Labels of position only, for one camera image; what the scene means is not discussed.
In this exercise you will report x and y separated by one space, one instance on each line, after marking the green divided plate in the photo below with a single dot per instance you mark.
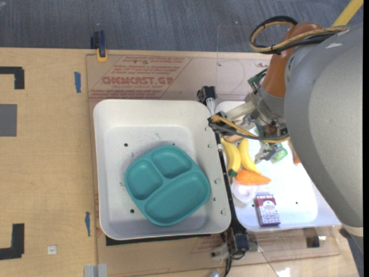
170 189

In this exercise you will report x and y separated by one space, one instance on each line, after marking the white plastic tray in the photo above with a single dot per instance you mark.
121 120
291 189

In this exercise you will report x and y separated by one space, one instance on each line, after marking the red and white carton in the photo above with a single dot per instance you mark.
267 211

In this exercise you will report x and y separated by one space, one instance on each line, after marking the green round toy food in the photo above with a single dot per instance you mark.
282 154

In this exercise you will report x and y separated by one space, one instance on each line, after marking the orange carrot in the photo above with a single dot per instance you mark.
252 177

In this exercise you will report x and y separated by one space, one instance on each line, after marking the small orange object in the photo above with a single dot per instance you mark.
296 158

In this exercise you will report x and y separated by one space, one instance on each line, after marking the brown cardboard board, red print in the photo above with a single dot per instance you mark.
135 76

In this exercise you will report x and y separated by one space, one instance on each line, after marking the tan bread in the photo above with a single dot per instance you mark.
232 138

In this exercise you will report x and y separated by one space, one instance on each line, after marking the white round toy food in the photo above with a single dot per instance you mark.
243 192

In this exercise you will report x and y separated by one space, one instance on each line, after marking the yellow banana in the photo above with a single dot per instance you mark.
246 157
234 157

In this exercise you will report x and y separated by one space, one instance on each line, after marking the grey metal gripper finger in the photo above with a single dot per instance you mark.
274 152
261 154

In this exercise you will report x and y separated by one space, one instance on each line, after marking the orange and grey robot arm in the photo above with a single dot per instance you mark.
325 111

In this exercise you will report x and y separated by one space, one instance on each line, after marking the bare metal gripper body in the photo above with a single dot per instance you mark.
269 128

